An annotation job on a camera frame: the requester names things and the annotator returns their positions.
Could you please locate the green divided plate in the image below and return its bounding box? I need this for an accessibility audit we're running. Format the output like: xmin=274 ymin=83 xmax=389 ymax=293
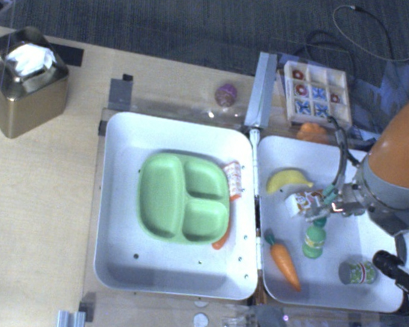
xmin=129 ymin=148 xmax=239 ymax=251

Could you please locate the yellow banana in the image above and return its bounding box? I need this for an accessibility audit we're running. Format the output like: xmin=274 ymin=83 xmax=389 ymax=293
xmin=265 ymin=165 xmax=316 ymax=201

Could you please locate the gold tissue box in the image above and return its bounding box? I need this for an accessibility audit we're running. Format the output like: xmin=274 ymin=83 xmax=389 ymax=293
xmin=0 ymin=21 xmax=77 ymax=146

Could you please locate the orange and white packet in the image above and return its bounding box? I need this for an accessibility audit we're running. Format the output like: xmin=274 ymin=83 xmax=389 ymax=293
xmin=218 ymin=158 xmax=248 ymax=202

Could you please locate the orange carrot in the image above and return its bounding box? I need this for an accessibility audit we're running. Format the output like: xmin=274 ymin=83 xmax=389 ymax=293
xmin=256 ymin=230 xmax=310 ymax=293

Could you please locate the green bottle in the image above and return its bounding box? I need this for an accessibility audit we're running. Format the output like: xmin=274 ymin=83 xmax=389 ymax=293
xmin=300 ymin=215 xmax=330 ymax=261

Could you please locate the green and white can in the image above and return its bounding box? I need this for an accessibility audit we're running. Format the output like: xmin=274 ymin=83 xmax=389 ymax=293
xmin=336 ymin=257 xmax=380 ymax=290

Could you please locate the orange sausage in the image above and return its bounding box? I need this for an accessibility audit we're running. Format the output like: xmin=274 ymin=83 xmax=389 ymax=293
xmin=211 ymin=218 xmax=233 ymax=252

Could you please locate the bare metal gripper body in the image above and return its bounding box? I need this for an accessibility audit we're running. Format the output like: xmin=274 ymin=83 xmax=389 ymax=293
xmin=322 ymin=179 xmax=375 ymax=223

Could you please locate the purple round toy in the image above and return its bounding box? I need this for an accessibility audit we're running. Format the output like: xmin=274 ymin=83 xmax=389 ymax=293
xmin=212 ymin=82 xmax=239 ymax=110

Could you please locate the wooden tic-tac-toe box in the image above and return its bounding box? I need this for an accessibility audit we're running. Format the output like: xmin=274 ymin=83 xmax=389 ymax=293
xmin=274 ymin=58 xmax=361 ymax=133

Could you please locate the white plastic tray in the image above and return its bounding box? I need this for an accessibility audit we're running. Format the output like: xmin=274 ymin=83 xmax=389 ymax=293
xmin=236 ymin=133 xmax=409 ymax=321
xmin=83 ymin=109 xmax=280 ymax=311

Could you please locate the black cylinder on white bracket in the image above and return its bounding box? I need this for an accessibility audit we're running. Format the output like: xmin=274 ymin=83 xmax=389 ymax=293
xmin=368 ymin=220 xmax=409 ymax=293

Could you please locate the orange toy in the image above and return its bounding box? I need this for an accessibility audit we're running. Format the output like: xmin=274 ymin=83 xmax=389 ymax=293
xmin=295 ymin=120 xmax=332 ymax=145

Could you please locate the white can with red print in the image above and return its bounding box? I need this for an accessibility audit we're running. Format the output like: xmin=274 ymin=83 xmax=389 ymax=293
xmin=282 ymin=185 xmax=327 ymax=223

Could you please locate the white round disc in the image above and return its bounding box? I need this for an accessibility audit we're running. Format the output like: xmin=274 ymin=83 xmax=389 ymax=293
xmin=191 ymin=312 xmax=210 ymax=327

